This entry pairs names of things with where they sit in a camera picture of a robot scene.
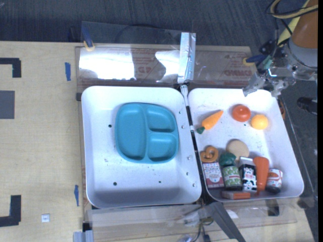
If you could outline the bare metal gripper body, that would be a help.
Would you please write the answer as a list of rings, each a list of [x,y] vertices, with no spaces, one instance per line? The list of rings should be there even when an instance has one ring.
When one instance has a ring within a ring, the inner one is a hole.
[[[264,66],[266,80],[272,85],[293,85],[296,81],[315,81],[317,67],[287,64]]]

